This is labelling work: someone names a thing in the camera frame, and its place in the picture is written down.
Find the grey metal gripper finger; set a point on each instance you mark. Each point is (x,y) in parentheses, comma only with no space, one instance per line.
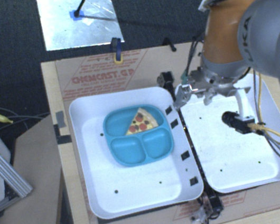
(209,97)
(183,95)

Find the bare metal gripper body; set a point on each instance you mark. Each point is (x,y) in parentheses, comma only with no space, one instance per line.
(211,82)

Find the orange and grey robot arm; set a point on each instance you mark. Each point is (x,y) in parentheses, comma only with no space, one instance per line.
(264,41)

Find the toy pizza slice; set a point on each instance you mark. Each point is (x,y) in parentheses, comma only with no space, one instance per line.
(142,123)

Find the thin black rod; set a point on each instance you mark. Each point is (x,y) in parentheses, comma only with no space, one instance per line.
(194,153)

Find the white plastic tray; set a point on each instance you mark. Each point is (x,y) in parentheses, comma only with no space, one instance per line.
(233,156)
(142,183)

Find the blue divided plate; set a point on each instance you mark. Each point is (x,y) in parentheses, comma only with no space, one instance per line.
(135,148)

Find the brown cardboard board red print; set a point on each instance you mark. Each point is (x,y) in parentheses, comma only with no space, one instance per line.
(111,73)

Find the black cylinder on white bracket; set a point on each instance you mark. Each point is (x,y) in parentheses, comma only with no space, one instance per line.
(241,123)

